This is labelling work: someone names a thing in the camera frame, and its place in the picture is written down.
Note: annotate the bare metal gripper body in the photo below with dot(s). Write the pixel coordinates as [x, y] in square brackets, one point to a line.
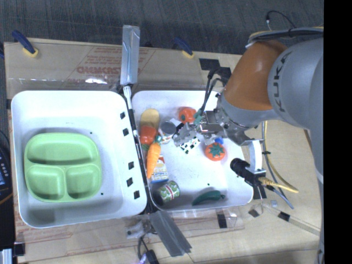
[217, 122]

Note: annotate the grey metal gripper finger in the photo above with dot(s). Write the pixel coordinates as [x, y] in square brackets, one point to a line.
[184, 134]
[210, 139]

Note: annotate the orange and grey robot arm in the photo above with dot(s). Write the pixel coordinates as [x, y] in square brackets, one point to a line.
[291, 87]

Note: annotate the small blue cap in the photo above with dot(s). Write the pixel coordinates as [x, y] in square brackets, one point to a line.
[219, 140]

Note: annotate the white carton with black patches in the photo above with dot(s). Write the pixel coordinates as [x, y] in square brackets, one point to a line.
[191, 146]

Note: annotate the orange tomato with green top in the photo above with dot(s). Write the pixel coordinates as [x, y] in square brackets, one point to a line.
[215, 152]

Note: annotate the small white can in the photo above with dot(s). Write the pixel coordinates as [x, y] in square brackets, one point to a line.
[167, 129]

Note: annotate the orange toy pumpkin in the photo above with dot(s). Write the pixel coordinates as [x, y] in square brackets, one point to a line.
[186, 114]

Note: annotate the red toy pepper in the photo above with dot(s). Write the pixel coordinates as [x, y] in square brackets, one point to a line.
[147, 134]

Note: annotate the yellow oval toy food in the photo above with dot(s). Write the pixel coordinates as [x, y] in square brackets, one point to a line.
[149, 117]

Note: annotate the white plastic tray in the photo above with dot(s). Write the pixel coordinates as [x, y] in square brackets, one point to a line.
[82, 109]
[192, 175]

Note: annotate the orange carrot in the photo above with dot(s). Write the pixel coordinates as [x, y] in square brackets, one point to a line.
[153, 158]

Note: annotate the orange juice carton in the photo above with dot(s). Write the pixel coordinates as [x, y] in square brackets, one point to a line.
[160, 170]

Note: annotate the dark green toy cucumber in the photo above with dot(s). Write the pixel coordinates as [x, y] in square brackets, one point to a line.
[207, 197]

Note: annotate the green can with red band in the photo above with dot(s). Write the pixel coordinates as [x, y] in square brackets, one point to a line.
[169, 192]

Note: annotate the green divided plate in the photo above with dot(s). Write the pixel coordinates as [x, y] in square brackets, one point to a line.
[61, 166]

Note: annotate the brown cardboard board, red print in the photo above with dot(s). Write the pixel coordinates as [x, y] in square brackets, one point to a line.
[68, 65]

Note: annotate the black cylinder on white bracket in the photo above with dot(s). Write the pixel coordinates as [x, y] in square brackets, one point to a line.
[243, 169]

